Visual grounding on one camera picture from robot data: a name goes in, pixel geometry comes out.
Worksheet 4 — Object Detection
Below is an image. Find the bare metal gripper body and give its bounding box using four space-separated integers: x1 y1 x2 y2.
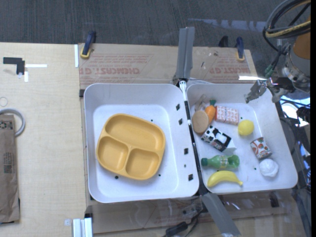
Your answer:
268 66 311 94

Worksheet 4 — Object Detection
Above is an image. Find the orange patterned carton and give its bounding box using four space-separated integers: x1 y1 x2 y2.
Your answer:
214 105 240 126

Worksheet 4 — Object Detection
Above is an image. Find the yellow lemon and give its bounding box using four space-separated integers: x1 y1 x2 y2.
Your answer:
237 119 255 136

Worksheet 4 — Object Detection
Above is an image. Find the orange carrot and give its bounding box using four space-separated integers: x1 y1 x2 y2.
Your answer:
204 99 218 125

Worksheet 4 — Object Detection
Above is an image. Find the red and white can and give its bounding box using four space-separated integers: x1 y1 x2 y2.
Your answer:
249 136 273 161

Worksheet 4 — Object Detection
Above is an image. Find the cow print milk carton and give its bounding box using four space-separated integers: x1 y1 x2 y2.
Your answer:
200 125 237 153

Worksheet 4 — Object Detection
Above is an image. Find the tan round biscuit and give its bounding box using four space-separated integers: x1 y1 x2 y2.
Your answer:
192 110 210 134

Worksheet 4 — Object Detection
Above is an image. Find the thin black and white rod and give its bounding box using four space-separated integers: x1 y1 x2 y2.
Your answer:
179 80 206 195

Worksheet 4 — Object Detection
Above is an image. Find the green plastic bottle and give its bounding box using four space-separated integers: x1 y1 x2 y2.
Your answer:
200 154 240 171

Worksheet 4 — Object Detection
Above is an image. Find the white plastic tray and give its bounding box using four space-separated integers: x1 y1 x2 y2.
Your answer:
185 82 299 196
83 83 200 204

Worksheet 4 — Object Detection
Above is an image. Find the yellow banana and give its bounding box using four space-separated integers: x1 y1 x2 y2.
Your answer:
207 170 244 189

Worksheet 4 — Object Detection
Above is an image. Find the yellow divided plate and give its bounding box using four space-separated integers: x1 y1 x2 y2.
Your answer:
95 113 166 181

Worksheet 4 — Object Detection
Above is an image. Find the brown cardboard board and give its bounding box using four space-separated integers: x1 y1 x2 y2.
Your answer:
78 42 298 235

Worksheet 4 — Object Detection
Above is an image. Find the brown paper bag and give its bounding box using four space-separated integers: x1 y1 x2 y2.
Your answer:
0 115 21 224

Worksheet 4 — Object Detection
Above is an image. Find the black cylinder on white bracket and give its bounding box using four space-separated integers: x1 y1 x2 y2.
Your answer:
296 106 311 123

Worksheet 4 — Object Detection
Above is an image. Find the black block with wires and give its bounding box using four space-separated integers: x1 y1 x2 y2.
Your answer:
165 221 189 237

